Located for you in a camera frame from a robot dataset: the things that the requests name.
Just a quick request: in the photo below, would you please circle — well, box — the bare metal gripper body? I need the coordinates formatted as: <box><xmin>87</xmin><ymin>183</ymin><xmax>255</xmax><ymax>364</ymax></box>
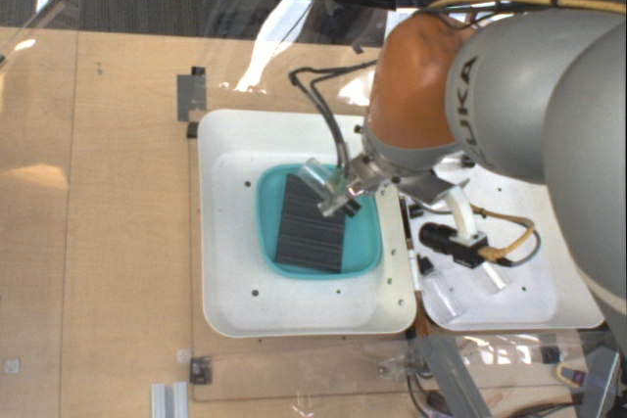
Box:
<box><xmin>341</xmin><ymin>153</ymin><xmax>396</xmax><ymax>202</ymax></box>

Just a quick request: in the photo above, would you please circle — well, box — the teal square plate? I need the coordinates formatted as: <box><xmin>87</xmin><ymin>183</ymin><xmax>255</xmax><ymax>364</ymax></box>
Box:
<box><xmin>256</xmin><ymin>163</ymin><xmax>384</xmax><ymax>281</ymax></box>

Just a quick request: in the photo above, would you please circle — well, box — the dark grey ribbed rectangular pad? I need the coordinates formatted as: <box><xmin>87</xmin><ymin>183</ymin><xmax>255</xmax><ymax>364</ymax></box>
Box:
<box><xmin>273</xmin><ymin>172</ymin><xmax>348</xmax><ymax>275</ymax></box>

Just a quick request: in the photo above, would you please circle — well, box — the thin black and white rod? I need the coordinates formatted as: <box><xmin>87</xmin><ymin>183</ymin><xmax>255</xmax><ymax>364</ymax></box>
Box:
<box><xmin>400</xmin><ymin>196</ymin><xmax>422</xmax><ymax>294</ymax></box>

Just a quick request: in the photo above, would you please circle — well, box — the white plastic tray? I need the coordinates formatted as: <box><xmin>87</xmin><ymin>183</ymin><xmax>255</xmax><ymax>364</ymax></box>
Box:
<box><xmin>397</xmin><ymin>150</ymin><xmax>606</xmax><ymax>333</ymax></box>
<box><xmin>197</xmin><ymin>108</ymin><xmax>418</xmax><ymax>340</ymax></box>

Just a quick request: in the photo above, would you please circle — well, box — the black cylinder on white bracket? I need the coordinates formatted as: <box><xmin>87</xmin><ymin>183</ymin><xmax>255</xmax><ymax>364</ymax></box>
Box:
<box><xmin>418</xmin><ymin>184</ymin><xmax>491</xmax><ymax>269</ymax></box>

